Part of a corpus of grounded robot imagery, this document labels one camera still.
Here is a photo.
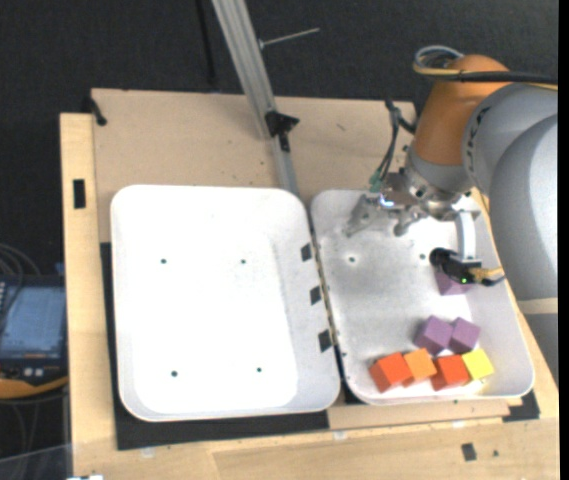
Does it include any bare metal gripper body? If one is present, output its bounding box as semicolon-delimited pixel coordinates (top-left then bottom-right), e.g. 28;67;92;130
372;171;466;223

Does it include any white plastic tray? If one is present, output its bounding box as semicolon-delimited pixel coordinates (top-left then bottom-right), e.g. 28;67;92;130
309;188;536;407
109;183;342;423

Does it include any purple cube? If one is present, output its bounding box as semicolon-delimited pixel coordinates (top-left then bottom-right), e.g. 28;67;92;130
412;315;454;356
435;269;473;297
447;316;482;355

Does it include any orange cube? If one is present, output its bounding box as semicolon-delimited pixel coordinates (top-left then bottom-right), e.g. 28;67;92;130
402;347;438;387

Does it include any red-orange cube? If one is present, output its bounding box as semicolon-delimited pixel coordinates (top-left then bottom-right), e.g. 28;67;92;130
429;354;471;392
368;351;414;395

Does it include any yellow cube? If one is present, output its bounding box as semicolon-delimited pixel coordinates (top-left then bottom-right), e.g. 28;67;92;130
461;347;496;382

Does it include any brown cardboard board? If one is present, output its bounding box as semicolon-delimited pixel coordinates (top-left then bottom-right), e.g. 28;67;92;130
89;87;525;432

